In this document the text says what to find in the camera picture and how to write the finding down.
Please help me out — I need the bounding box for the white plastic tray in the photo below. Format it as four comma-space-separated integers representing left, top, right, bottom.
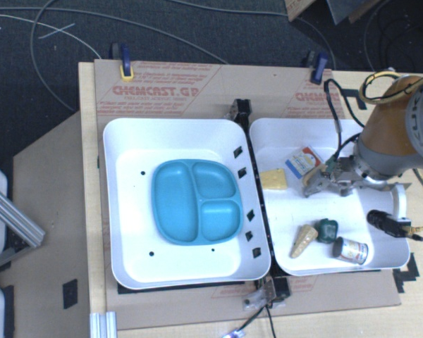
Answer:
102, 117, 272, 291
248, 117, 412, 277

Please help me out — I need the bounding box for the green bell pepper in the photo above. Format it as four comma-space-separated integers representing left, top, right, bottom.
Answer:
314, 218, 340, 244

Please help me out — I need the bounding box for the beige ice cream cone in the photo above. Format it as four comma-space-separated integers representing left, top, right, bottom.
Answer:
290, 223, 319, 259

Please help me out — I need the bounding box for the blue red white carton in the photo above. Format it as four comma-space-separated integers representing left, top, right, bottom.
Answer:
285, 146, 324, 180

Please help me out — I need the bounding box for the yellow cheese wedge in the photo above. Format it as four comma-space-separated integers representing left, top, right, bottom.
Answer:
259, 168, 289, 191

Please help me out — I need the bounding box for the brown cardboard board red print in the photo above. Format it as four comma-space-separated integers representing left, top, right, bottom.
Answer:
93, 58, 403, 331

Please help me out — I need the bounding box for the white red can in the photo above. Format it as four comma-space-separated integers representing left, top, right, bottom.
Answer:
331, 236, 370, 266

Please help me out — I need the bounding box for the blue divided plate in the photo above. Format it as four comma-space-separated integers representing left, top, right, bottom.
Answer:
150, 158, 243, 246

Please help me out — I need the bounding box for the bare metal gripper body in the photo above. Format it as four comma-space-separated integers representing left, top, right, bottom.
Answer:
323, 156, 393, 190

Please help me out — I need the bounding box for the black cylinder on white bracket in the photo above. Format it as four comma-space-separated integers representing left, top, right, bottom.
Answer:
367, 182, 414, 239

